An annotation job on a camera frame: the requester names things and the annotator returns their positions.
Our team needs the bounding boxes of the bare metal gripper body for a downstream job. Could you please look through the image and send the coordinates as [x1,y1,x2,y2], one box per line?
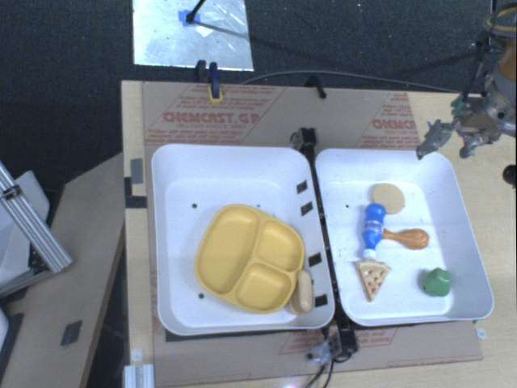
[452,97,517,141]

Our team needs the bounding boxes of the round tan biscuit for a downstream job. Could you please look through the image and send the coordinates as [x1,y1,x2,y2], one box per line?
[371,182,406,215]

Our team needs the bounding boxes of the white plastic tray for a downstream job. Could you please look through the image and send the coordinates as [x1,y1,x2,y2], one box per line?
[314,148,495,327]
[150,143,337,336]

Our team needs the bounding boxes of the orange chicken drumstick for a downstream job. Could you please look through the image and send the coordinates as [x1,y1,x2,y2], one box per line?
[380,228,431,251]

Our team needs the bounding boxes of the blue and white bottle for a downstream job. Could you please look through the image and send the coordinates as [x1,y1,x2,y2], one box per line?
[360,202,389,260]

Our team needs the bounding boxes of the thin black rod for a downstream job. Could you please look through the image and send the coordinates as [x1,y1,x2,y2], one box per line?
[305,145,349,333]

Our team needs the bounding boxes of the green bell pepper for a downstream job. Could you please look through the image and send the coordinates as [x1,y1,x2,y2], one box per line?
[422,267,452,298]

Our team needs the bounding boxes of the pizza slice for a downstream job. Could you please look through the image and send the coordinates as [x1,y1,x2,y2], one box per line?
[355,259,392,303]

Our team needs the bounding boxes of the brown cardboard board red print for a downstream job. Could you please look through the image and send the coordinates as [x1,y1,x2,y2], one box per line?
[141,81,484,388]

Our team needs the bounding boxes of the tan bread roll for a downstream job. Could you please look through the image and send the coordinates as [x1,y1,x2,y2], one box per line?
[289,268,314,315]

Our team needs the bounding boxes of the yellow divided plate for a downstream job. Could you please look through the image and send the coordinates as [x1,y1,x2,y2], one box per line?
[194,203,306,314]

